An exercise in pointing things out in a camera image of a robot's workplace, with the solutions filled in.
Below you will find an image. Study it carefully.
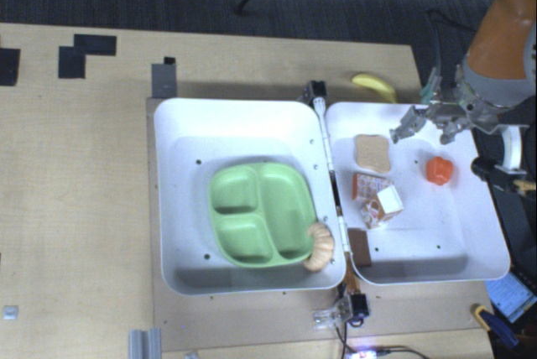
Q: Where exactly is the brown rectangular bar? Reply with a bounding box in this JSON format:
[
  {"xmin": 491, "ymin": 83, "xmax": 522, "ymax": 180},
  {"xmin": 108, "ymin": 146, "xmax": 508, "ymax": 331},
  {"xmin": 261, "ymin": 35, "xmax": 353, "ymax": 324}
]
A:
[{"xmin": 347, "ymin": 227, "xmax": 374, "ymax": 269}]

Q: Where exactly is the tan toy bread slice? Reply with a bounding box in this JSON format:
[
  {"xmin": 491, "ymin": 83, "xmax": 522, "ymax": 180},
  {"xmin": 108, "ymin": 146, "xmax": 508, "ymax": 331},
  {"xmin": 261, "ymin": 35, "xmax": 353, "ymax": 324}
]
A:
[{"xmin": 353, "ymin": 133, "xmax": 393, "ymax": 174}]

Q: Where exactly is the orange toy pepper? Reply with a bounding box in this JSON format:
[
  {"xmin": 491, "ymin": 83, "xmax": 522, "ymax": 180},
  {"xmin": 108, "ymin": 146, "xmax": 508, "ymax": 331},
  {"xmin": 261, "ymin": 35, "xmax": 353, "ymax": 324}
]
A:
[{"xmin": 425, "ymin": 155, "xmax": 455, "ymax": 185}]

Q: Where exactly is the thin black and white rod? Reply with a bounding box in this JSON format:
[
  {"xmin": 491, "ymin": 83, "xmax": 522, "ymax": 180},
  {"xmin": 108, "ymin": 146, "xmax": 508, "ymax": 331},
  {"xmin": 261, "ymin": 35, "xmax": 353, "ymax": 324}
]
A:
[{"xmin": 311, "ymin": 96, "xmax": 352, "ymax": 254}]

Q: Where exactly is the black cylinder on white bracket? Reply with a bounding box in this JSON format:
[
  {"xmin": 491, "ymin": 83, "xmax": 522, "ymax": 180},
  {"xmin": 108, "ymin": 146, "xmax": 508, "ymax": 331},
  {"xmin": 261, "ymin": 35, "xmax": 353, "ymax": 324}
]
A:
[{"xmin": 470, "ymin": 124, "xmax": 530, "ymax": 194}]

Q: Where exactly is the black block with thin wires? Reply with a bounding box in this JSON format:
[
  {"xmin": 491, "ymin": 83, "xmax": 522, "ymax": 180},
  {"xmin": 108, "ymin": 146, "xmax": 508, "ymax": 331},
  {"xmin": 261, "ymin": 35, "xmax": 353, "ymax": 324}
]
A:
[
  {"xmin": 349, "ymin": 293, "xmax": 372, "ymax": 324},
  {"xmin": 307, "ymin": 80, "xmax": 328, "ymax": 99}
]

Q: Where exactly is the green divided plate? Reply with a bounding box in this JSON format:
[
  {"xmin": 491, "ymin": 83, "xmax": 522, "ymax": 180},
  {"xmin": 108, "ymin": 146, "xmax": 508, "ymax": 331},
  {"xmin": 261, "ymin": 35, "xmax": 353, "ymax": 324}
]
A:
[{"xmin": 207, "ymin": 162, "xmax": 319, "ymax": 269}]

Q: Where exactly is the white plastic tray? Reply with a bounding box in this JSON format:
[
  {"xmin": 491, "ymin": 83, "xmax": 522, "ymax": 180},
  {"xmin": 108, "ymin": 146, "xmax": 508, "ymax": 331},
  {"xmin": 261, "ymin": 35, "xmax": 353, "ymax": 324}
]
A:
[
  {"xmin": 153, "ymin": 97, "xmax": 347, "ymax": 297},
  {"xmin": 325, "ymin": 101, "xmax": 512, "ymax": 286}
]

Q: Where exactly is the yellow banana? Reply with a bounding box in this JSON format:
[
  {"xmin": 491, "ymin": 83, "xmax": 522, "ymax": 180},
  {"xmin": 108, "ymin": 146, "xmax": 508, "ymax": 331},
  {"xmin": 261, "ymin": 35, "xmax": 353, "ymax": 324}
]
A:
[{"xmin": 351, "ymin": 72, "xmax": 399, "ymax": 104}]

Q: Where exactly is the white and orange carton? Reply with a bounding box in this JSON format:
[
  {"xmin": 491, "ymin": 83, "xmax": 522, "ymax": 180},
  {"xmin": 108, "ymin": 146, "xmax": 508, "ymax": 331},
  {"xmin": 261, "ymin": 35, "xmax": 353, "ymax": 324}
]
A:
[{"xmin": 360, "ymin": 185, "xmax": 405, "ymax": 230}]

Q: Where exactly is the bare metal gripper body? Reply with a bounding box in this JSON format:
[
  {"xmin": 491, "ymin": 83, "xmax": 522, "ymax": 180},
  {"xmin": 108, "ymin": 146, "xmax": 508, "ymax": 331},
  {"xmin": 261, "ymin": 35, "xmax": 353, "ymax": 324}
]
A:
[{"xmin": 425, "ymin": 74, "xmax": 511, "ymax": 133}]

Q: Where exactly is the tan toy croissant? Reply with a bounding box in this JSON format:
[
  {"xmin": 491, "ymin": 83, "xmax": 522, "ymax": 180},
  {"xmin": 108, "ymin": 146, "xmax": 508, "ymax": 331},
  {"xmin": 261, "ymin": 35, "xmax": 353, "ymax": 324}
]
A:
[{"xmin": 302, "ymin": 221, "xmax": 336, "ymax": 272}]

